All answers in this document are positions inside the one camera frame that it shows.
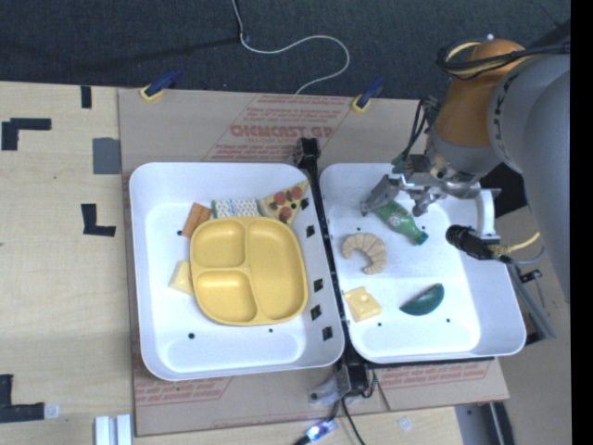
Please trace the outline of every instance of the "toy food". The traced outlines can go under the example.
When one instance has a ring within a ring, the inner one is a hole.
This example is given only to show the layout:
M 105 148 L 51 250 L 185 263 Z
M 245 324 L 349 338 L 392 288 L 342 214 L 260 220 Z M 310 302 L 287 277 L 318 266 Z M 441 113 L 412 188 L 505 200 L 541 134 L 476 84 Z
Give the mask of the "toy food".
M 445 288 L 443 284 L 434 284 L 420 295 L 404 303 L 400 310 L 408 315 L 422 316 L 433 312 L 445 297 Z
M 414 244 L 420 245 L 428 238 L 428 234 L 418 228 L 414 217 L 395 200 L 389 201 L 385 206 L 377 208 L 374 212 L 391 229 L 406 235 Z
M 202 206 L 199 203 L 192 204 L 192 208 L 190 209 L 189 214 L 187 215 L 187 220 L 185 220 L 185 225 L 183 226 L 182 236 L 191 238 L 197 226 L 210 219 L 210 214 L 212 214 L 210 208 Z
M 377 303 L 364 286 L 349 290 L 344 298 L 350 308 L 355 322 L 360 322 L 381 313 L 381 305 Z
M 300 210 L 308 181 L 295 184 L 281 191 L 258 199 L 258 208 L 261 214 L 282 221 L 290 225 Z
M 229 216 L 259 216 L 256 200 L 248 197 L 215 199 L 212 201 L 212 211 L 217 219 Z
M 371 265 L 362 269 L 363 272 L 380 273 L 387 265 L 385 243 L 376 235 L 371 233 L 349 235 L 342 243 L 342 255 L 349 259 L 355 248 L 366 254 L 371 261 Z
M 194 286 L 192 285 L 192 274 L 190 271 L 189 261 L 179 261 L 175 267 L 173 277 L 169 282 L 171 288 L 175 288 L 181 292 L 194 295 Z

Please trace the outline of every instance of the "yellow cheese block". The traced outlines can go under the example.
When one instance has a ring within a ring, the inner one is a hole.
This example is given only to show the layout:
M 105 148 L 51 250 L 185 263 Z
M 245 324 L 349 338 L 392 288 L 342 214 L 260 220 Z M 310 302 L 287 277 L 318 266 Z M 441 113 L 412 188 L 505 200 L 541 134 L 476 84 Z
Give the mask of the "yellow cheese block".
M 381 313 L 381 305 L 367 292 L 364 286 L 349 290 L 344 294 L 344 298 L 355 322 L 361 322 Z
M 194 295 L 194 285 L 192 283 L 192 273 L 189 261 L 179 261 L 175 267 L 173 277 L 169 282 L 171 288 Z

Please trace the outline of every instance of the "toy pizza slice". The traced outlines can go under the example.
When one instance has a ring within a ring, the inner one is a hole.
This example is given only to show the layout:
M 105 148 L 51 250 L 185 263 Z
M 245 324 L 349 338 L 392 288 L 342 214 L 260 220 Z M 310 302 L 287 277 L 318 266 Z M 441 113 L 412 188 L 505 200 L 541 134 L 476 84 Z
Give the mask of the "toy pizza slice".
M 309 181 L 278 191 L 263 199 L 258 199 L 258 208 L 262 215 L 275 218 L 290 225 L 301 208 L 303 195 Z

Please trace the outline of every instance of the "yellow plate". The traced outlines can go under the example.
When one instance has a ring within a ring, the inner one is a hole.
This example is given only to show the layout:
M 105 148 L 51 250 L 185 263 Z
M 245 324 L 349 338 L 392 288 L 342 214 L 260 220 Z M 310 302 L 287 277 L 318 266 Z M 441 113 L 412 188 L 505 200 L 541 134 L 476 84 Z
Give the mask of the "yellow plate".
M 206 316 L 222 324 L 275 324 L 307 304 L 305 264 L 290 227 L 265 217 L 212 219 L 190 244 L 192 282 Z

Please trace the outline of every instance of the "white cable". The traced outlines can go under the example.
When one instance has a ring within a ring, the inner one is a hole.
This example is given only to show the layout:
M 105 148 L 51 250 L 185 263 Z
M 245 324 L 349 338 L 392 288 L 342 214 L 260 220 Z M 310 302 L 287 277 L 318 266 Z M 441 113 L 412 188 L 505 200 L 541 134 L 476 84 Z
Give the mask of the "white cable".
M 343 44 L 340 40 L 338 40 L 337 38 L 334 38 L 333 36 L 328 36 L 326 34 L 314 34 L 311 36 L 307 36 L 306 38 L 303 38 L 301 40 L 298 40 L 292 44 L 289 44 L 288 46 L 284 47 L 284 48 L 280 48 L 280 49 L 275 49 L 275 50 L 262 50 L 262 49 L 256 49 L 254 47 L 251 47 L 246 41 L 245 41 L 245 37 L 243 35 L 243 21 L 241 20 L 241 15 L 239 14 L 239 9 L 237 7 L 237 4 L 235 2 L 235 0 L 231 0 L 231 2 L 233 3 L 233 11 L 234 14 L 237 18 L 237 22 L 239 24 L 239 39 L 241 41 L 241 45 L 247 49 L 248 51 L 251 51 L 252 53 L 256 53 L 258 55 L 278 55 L 280 53 L 283 53 L 284 51 L 288 51 L 292 48 L 294 48 L 297 45 L 300 45 L 302 43 L 305 43 L 306 41 L 309 40 L 329 40 L 332 41 L 334 43 L 336 43 L 337 45 L 339 45 L 343 50 L 344 53 L 346 54 L 346 63 L 344 64 L 344 66 L 342 67 L 341 70 L 339 70 L 338 72 L 334 72 L 333 74 L 330 74 L 328 76 L 323 76 L 322 78 L 319 79 L 315 79 L 313 81 L 310 81 L 309 83 L 304 84 L 303 86 L 301 86 L 298 91 L 296 91 L 296 94 L 300 94 L 305 88 L 309 87 L 310 85 L 316 84 L 316 83 L 320 83 L 321 81 L 326 81 L 328 79 L 332 79 L 336 76 L 339 76 L 340 74 L 342 74 L 350 65 L 350 53 L 348 52 L 348 49 L 346 48 L 346 45 Z

